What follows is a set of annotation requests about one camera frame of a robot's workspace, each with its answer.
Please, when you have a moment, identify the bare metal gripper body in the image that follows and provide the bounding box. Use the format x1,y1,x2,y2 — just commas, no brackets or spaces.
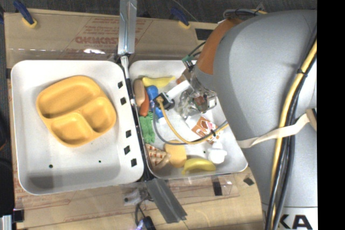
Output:
182,69,218,114

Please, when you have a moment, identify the clear plastic bottle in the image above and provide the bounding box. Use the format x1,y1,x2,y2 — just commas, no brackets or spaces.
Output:
176,90,202,120

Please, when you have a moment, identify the orange and white carton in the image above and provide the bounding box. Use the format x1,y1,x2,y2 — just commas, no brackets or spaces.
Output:
185,115,220,144

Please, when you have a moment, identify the yellow banana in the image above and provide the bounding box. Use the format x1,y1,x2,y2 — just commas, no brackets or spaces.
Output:
141,75,176,89
181,157,217,176

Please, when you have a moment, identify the blue and white bottle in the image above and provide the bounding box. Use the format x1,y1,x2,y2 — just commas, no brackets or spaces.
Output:
146,85,165,120

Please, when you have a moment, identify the orange sausage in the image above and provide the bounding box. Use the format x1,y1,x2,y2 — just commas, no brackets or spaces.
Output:
139,90,150,117

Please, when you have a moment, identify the white small bottle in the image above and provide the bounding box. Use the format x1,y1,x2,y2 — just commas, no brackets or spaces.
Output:
206,142,228,165

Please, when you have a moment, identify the yellow round biscuit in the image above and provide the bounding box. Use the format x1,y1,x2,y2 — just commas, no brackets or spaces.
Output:
164,140,188,169

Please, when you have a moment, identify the green leafy vegetable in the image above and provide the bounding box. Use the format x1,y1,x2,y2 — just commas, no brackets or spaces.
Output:
138,111,156,144

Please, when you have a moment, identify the tan bread roll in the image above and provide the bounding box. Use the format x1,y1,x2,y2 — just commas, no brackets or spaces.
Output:
133,78,147,107

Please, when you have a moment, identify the white plastic tray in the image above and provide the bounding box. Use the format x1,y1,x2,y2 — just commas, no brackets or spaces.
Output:
10,59,144,196
128,59,249,180

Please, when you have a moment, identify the pizza slice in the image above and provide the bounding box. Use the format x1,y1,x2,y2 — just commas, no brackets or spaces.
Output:
144,143,171,170

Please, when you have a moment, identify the yellow divided plate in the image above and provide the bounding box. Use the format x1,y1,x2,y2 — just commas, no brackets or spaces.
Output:
35,74,118,148

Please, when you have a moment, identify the brown cardboard board red print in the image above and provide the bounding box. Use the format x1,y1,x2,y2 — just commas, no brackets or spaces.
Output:
3,8,265,230

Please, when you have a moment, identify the black cylinder on white bracket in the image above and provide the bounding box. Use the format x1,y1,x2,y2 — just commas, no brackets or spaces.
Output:
153,80,192,111

